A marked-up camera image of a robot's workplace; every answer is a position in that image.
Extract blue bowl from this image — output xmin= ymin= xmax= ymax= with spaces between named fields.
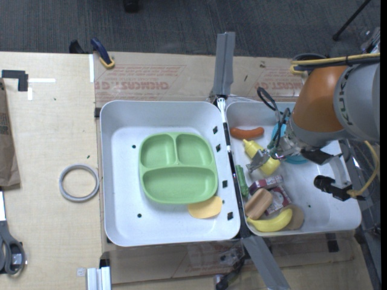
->
xmin=270 ymin=121 xmax=310 ymax=165

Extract green divided plate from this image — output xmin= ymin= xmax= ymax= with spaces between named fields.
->
xmin=138 ymin=132 xmax=219 ymax=205

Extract grey scissors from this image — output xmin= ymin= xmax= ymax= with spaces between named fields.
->
xmin=0 ymin=220 xmax=28 ymax=276

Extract yellow banana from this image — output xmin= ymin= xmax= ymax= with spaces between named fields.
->
xmin=246 ymin=207 xmax=294 ymax=233

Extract brown paper bag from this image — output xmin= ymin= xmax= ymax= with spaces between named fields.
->
xmin=0 ymin=78 xmax=22 ymax=190

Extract red and white carton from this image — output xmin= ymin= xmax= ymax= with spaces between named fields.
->
xmin=248 ymin=174 xmax=285 ymax=195

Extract orange sausage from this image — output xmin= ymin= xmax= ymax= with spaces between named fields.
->
xmin=230 ymin=126 xmax=265 ymax=141

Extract brown biscuit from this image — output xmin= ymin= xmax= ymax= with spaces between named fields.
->
xmin=283 ymin=204 xmax=305 ymax=231

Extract green pickle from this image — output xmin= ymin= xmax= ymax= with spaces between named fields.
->
xmin=235 ymin=164 xmax=250 ymax=198

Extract yellow round flat slice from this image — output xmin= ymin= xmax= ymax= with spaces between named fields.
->
xmin=187 ymin=195 xmax=224 ymax=220

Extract black cylinder on white bracket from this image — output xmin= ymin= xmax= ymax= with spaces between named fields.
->
xmin=313 ymin=155 xmax=353 ymax=202

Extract tan hot dog bun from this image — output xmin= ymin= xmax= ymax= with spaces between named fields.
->
xmin=244 ymin=187 xmax=274 ymax=221

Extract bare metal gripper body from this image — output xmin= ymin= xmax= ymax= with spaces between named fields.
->
xmin=268 ymin=127 xmax=304 ymax=161

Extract red and white packet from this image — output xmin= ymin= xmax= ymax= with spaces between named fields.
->
xmin=265 ymin=185 xmax=293 ymax=217

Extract brown cardboard board red print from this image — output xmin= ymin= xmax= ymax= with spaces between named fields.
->
xmin=93 ymin=51 xmax=365 ymax=285

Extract white plastic tray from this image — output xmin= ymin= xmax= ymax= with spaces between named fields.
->
xmin=225 ymin=101 xmax=363 ymax=237
xmin=99 ymin=100 xmax=242 ymax=248

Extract thin black and white rod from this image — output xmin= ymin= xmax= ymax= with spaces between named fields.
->
xmin=216 ymin=96 xmax=244 ymax=239

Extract grey tape roll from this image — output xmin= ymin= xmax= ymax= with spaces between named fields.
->
xmin=58 ymin=163 xmax=100 ymax=203

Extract yellow mustard bottle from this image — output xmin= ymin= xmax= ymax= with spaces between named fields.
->
xmin=242 ymin=138 xmax=281 ymax=176

